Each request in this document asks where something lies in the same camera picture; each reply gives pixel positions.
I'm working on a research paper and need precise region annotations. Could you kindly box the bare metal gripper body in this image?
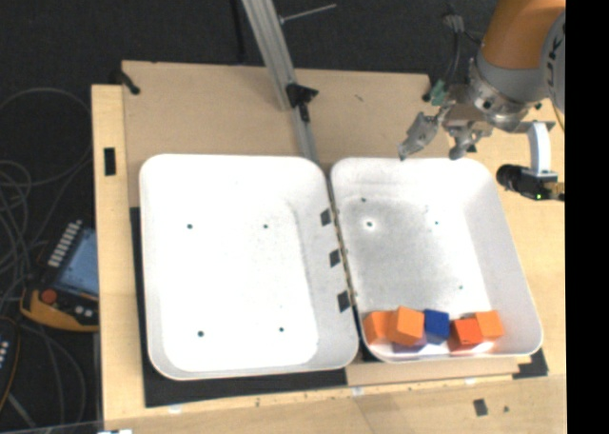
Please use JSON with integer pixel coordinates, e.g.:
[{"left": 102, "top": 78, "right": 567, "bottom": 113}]
[{"left": 440, "top": 66, "right": 530, "bottom": 139}]

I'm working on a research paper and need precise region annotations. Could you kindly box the black cylinder on white bracket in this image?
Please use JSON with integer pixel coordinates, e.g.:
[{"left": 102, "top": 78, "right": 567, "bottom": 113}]
[{"left": 496, "top": 121, "right": 565, "bottom": 202}]

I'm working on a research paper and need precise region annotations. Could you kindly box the blue cube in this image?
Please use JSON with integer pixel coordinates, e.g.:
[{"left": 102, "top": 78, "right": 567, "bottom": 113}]
[{"left": 422, "top": 308, "right": 451, "bottom": 341}]

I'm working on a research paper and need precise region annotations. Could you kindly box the white plastic tray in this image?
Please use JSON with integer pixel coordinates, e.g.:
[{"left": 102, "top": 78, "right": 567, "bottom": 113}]
[
  {"left": 329, "top": 156, "right": 544, "bottom": 365},
  {"left": 138, "top": 152, "right": 361, "bottom": 382}
]

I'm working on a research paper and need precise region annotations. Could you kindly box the red-orange cube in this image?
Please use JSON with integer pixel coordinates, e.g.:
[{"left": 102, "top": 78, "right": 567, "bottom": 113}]
[{"left": 448, "top": 317, "right": 485, "bottom": 353}]

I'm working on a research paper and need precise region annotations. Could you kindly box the orange cube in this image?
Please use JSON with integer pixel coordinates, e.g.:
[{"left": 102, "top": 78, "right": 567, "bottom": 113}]
[
  {"left": 387, "top": 306, "right": 425, "bottom": 347},
  {"left": 362, "top": 310, "right": 396, "bottom": 345},
  {"left": 474, "top": 310, "right": 505, "bottom": 342}
]

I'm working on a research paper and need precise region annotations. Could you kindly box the pale brown flat board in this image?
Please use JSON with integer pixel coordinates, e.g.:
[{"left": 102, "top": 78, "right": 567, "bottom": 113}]
[{"left": 121, "top": 59, "right": 534, "bottom": 388}]

